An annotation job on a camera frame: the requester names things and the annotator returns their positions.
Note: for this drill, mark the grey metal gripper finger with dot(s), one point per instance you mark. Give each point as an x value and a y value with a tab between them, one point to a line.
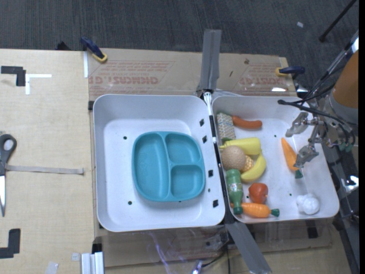
298	124
306	153

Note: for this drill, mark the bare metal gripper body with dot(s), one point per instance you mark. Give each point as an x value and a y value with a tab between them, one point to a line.
332	131

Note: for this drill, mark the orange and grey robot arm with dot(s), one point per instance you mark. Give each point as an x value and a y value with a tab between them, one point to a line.
346	81

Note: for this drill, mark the orange carrot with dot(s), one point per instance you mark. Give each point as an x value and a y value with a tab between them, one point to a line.
289	154
255	210

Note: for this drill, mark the white plastic tray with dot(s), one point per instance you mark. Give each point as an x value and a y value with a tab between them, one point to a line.
285	190
117	153

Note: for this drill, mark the orange toy sausage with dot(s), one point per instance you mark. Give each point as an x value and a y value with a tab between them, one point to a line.
246	123

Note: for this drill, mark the white toy garlic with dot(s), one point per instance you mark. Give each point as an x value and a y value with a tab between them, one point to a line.
309	204

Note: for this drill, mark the yellow banana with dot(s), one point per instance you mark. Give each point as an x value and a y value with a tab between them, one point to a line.
258	170

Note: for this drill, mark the yellow textured toy fruit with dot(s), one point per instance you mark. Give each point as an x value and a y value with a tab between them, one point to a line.
248	164

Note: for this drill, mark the red toy pepper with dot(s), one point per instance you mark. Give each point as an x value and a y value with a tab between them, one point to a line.
258	193

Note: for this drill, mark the beige patterned carton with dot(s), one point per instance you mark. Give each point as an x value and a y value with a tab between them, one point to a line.
226	125

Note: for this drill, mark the tan round ball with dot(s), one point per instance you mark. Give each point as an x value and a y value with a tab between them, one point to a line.
233	157

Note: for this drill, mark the green bottle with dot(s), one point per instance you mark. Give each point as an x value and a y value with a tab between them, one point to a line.
234	188

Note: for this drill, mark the blue divided plate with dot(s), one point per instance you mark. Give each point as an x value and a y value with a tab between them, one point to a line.
154	167

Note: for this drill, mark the brown cardboard board, red print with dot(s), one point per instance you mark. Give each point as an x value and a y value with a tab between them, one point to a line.
137	78

